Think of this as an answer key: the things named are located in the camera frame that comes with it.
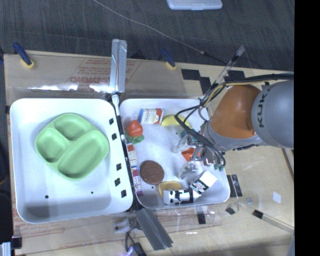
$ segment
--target orange toy food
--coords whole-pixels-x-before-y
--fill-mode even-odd
[[[126,127],[126,132],[130,137],[139,137],[143,133],[143,128],[138,120],[131,121]]]
[[[184,159],[189,162],[194,152],[195,152],[195,149],[193,147],[189,147],[187,150],[181,152],[181,154],[184,157]]]

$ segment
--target green divided plate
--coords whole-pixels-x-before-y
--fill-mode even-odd
[[[76,113],[64,113],[44,127],[35,139],[38,155],[68,180],[81,180],[107,156],[107,137]]]

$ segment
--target cable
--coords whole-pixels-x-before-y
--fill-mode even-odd
[[[187,116],[186,118],[183,120],[184,123],[186,123],[187,119],[197,110],[200,108],[200,105],[196,106]]]
[[[201,114],[201,110],[202,110],[203,108],[204,108],[203,106],[200,106],[200,107],[198,108],[199,117],[201,117],[204,122],[208,122],[208,120],[205,119],[204,116]]]
[[[218,59],[216,57],[213,57],[212,55],[210,55],[209,53],[207,53],[206,51],[203,52],[203,55],[206,56],[206,57],[210,57],[218,62],[221,62],[222,64],[224,65],[227,65],[228,63],[226,63],[225,61],[221,60],[221,59]]]
[[[122,15],[121,13],[118,13],[118,12],[116,12],[115,10],[107,7],[106,5],[102,4],[101,2],[99,2],[99,1],[97,1],[97,0],[92,0],[92,1],[94,1],[94,2],[97,3],[98,5],[101,5],[102,7],[106,8],[106,9],[109,10],[110,12],[112,12],[112,13],[120,16],[120,17],[122,17],[122,18],[125,19],[125,20],[128,20],[128,21],[130,21],[130,22],[133,22],[133,23],[139,24],[139,25],[141,25],[141,26],[144,26],[144,27],[146,27],[146,28],[148,28],[148,29],[151,29],[151,30],[159,33],[160,35],[162,35],[162,36],[164,36],[164,37],[166,37],[166,38],[169,38],[169,39],[171,39],[171,40],[173,40],[173,41],[175,41],[175,42],[177,42],[177,43],[180,43],[180,44],[182,44],[182,45],[184,45],[184,46],[186,46],[186,47],[189,47],[189,48],[195,50],[196,52],[198,52],[198,53],[200,53],[200,54],[202,54],[202,55],[205,55],[205,52],[204,52],[204,51],[201,51],[201,50],[199,50],[199,49],[197,49],[197,48],[195,48],[195,47],[193,47],[193,46],[191,46],[191,45],[189,45],[189,44],[186,44],[185,42],[182,42],[182,41],[177,40],[177,39],[175,39],[175,38],[173,38],[173,37],[171,37],[171,36],[169,36],[169,35],[167,35],[167,34],[165,34],[165,33],[162,33],[161,31],[159,31],[159,30],[157,30],[157,29],[155,29],[155,28],[153,28],[153,27],[151,27],[151,26],[149,26],[149,25],[147,25],[147,24],[144,24],[144,23],[138,22],[138,21],[136,21],[136,20],[133,20],[133,19],[131,19],[131,18],[128,18],[128,17]]]
[[[130,239],[131,242],[132,242],[133,244],[135,244],[135,241],[134,241],[134,240],[132,239],[132,237],[130,236],[131,231],[134,230],[134,229],[142,230],[142,228],[140,227],[140,225],[137,224],[137,225],[135,225],[134,227],[132,227],[129,231],[127,231],[127,232],[125,233],[124,247],[125,247],[126,252],[128,252],[128,250],[129,250],[129,247],[128,247],[128,239]]]
[[[213,85],[214,87],[207,91],[204,95],[204,98],[201,100],[200,104],[205,108],[208,104],[219,94],[225,87],[230,86],[243,86],[250,85],[255,83],[267,82],[271,80],[293,80],[293,74],[266,74],[266,75],[256,75],[247,77],[241,80],[229,80],[222,82],[219,85]]]

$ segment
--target box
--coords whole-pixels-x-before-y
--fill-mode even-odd
[[[221,0],[166,0],[170,9],[173,10],[214,10],[221,9]]]
[[[161,108],[165,117],[197,104],[195,99],[127,99],[119,110],[125,128],[130,121],[138,119],[143,108]],[[37,155],[34,147],[38,133],[63,113],[83,116],[104,133],[110,143],[107,157],[81,180],[63,178]],[[202,115],[208,118],[205,109]],[[131,189],[134,186],[130,180],[133,179],[129,177],[133,172],[127,169],[128,156],[122,145],[116,113],[109,102],[102,99],[24,98],[12,104],[10,120],[16,208],[24,221],[47,223],[109,215],[125,212],[131,207],[133,193],[136,193]],[[196,131],[203,123],[197,112],[188,121]],[[177,178],[177,172],[186,160],[180,152],[172,152],[182,131],[178,124],[143,125],[144,140],[134,148],[138,167],[143,161],[155,161],[164,169],[163,181],[177,181],[186,188],[187,181]],[[213,166],[203,166],[203,170],[210,171],[217,181],[196,202],[186,203],[184,207],[218,204],[229,198],[230,187],[225,171],[214,170]],[[141,192],[136,196],[145,208],[175,207],[164,204],[158,185],[147,184],[142,179],[140,184]]]

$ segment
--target wooden table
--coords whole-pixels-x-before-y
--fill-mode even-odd
[[[72,81],[85,83],[90,78],[108,79],[110,74],[109,57],[27,52],[35,62],[33,69],[22,66],[18,55],[6,55],[4,58],[7,106],[20,98],[35,97],[34,93],[25,90],[30,85],[60,85]],[[212,84],[224,68],[187,63],[176,63],[176,66],[175,70],[171,70],[163,61],[128,59],[126,93],[121,100],[150,97],[197,99],[203,94],[201,83],[209,80]],[[249,68],[232,70],[243,71],[246,77],[281,73]],[[199,76],[184,79],[183,72]],[[212,101],[209,114],[217,107],[222,96],[223,93]],[[16,255],[125,255],[125,235],[115,233],[114,223],[132,213],[44,224],[30,224],[19,217],[9,115],[7,123],[13,229],[15,236],[22,237],[22,247],[15,250]],[[226,174],[236,175],[242,196],[230,197],[220,204],[201,206],[200,210],[205,216],[203,224],[199,224],[199,208],[156,210],[155,214],[173,240],[173,246],[154,251],[143,231],[135,229],[132,232],[133,239],[141,243],[148,256],[208,256],[213,253],[217,256],[287,255],[295,229],[292,151],[260,146],[228,151],[225,159]]]

